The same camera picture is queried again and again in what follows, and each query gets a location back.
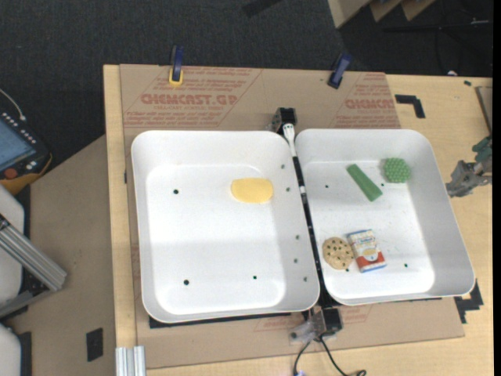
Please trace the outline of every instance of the white tray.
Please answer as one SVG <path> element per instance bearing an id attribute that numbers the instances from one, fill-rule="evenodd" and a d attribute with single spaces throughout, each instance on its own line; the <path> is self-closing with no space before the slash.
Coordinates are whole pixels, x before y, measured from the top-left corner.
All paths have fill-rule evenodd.
<path id="1" fill-rule="evenodd" d="M 387 266 L 360 273 L 321 259 L 326 288 L 345 305 L 464 295 L 474 273 L 429 142 L 418 132 L 309 129 L 296 138 L 317 245 L 372 229 Z M 411 168 L 407 183 L 387 183 L 384 159 Z M 357 164 L 383 191 L 370 202 L 348 174 Z"/>
<path id="2" fill-rule="evenodd" d="M 319 297 L 286 141 L 261 132 L 148 131 L 132 144 L 142 300 L 165 323 L 311 308 Z M 274 195 L 246 204 L 234 179 Z"/>
<path id="3" fill-rule="evenodd" d="M 2 324 L 0 324 L 0 369 L 2 376 L 21 375 L 20 341 Z"/>

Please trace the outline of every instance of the toy cookie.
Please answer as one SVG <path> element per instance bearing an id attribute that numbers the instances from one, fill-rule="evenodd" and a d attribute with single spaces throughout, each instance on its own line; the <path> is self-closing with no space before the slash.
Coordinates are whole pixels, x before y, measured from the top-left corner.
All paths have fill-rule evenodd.
<path id="1" fill-rule="evenodd" d="M 353 262 L 353 250 L 348 242 L 338 237 L 323 243 L 323 258 L 336 270 L 346 270 Z"/>

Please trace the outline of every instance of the yellow sponge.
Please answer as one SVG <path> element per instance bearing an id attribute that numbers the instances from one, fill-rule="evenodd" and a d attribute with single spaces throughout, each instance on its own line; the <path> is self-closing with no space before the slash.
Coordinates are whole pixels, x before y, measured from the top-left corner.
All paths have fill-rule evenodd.
<path id="1" fill-rule="evenodd" d="M 272 199 L 273 185 L 268 179 L 235 179 L 232 194 L 240 202 L 262 204 Z"/>

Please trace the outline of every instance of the dark carpet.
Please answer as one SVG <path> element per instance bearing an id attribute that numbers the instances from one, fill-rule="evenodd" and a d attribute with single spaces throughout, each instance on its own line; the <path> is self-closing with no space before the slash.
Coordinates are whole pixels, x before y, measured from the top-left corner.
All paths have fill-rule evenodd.
<path id="1" fill-rule="evenodd" d="M 441 32 L 387 27 L 493 19 L 494 0 L 438 0 L 409 22 L 400 7 L 376 23 L 368 7 L 336 29 L 327 0 L 0 0 L 0 88 L 60 164 L 104 133 L 103 64 L 168 63 L 328 70 L 341 52 L 350 69 L 389 74 L 492 76 L 492 28 Z M 9 102 L 0 96 L 0 107 Z"/>

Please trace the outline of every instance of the black clip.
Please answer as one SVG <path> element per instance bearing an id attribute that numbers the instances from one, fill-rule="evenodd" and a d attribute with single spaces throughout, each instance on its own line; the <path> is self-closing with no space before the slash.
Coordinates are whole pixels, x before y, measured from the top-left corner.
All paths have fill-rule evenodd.
<path id="1" fill-rule="evenodd" d="M 343 80 L 343 74 L 351 64 L 352 60 L 353 57 L 351 56 L 351 54 L 341 53 L 335 63 L 334 71 L 330 75 L 329 81 L 327 82 L 329 86 L 332 86 L 335 89 L 338 89 L 340 87 L 341 81 Z"/>
<path id="2" fill-rule="evenodd" d="M 182 46 L 176 46 L 172 48 L 171 52 L 171 64 L 172 68 L 169 70 L 169 83 L 173 86 L 180 86 L 182 84 L 182 54 L 184 53 L 184 48 Z"/>

